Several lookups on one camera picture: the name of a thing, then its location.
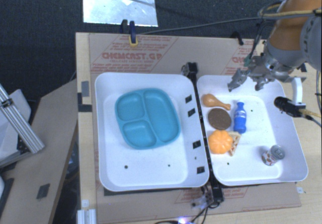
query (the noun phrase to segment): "brown cookie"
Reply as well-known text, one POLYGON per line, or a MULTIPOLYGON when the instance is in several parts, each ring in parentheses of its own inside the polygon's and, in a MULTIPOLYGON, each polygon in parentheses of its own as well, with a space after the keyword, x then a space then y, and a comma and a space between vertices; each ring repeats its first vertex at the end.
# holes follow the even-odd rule
POLYGON ((208 114, 209 124, 218 129, 226 130, 231 125, 231 118, 227 111, 220 108, 214 108, 210 110, 208 114))

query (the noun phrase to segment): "white bracket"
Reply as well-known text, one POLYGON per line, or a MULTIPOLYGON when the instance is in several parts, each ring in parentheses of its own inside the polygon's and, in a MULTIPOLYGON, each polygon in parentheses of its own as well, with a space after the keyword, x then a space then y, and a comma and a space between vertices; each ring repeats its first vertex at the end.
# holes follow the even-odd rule
POLYGON ((303 96, 303 86, 302 79, 300 77, 294 77, 292 80, 293 88, 293 104, 302 105, 302 96, 303 96))
POLYGON ((77 224, 97 224, 96 223, 96 210, 78 210, 77 211, 77 224))

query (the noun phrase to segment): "soda can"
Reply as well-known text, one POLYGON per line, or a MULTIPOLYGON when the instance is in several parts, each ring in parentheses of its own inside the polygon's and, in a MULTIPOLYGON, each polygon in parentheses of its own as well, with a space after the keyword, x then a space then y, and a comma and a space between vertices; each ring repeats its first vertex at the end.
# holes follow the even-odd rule
POLYGON ((285 157, 285 151, 279 145, 272 146, 268 151, 262 154, 263 162, 272 166, 285 157))

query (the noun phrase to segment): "blue toy bottle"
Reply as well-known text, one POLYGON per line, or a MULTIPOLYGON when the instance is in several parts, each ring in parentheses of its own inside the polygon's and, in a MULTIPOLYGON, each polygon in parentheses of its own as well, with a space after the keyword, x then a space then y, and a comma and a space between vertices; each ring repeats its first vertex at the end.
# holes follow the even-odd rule
POLYGON ((233 130, 242 134, 246 132, 246 111, 244 110, 244 103, 237 102, 237 109, 234 114, 233 130))

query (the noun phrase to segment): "blue divided plate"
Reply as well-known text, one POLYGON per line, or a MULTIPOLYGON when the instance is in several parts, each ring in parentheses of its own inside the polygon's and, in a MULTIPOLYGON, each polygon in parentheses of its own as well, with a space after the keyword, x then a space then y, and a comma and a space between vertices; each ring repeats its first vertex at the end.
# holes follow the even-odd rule
POLYGON ((166 145, 181 131, 171 99, 159 89, 122 95, 115 103, 115 112, 124 140, 135 149, 166 145))

